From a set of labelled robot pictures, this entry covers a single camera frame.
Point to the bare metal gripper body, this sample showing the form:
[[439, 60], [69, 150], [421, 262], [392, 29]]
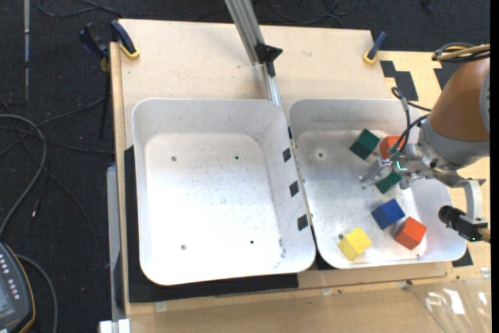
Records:
[[415, 161]]

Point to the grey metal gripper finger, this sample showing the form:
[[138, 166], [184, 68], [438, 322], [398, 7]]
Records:
[[373, 174], [411, 180]]

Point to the green cube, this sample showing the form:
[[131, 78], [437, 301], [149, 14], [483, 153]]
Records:
[[388, 183], [364, 144]]

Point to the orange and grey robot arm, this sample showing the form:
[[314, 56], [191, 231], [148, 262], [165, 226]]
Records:
[[460, 105]]

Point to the orange cube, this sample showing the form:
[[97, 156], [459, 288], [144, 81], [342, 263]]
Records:
[[388, 146], [410, 233]]

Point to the blue cube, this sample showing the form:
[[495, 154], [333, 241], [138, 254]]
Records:
[[388, 213]]

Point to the white plastic tray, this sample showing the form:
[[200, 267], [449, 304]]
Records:
[[210, 199], [335, 191]]

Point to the yellow cube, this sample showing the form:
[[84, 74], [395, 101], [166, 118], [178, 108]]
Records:
[[354, 243]]

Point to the thin black and white rod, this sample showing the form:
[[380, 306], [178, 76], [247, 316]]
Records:
[[299, 171]]

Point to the pale wood board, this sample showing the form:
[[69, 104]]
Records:
[[195, 62]]

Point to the black cylinder on white bracket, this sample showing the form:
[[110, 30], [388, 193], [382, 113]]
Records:
[[460, 221]]

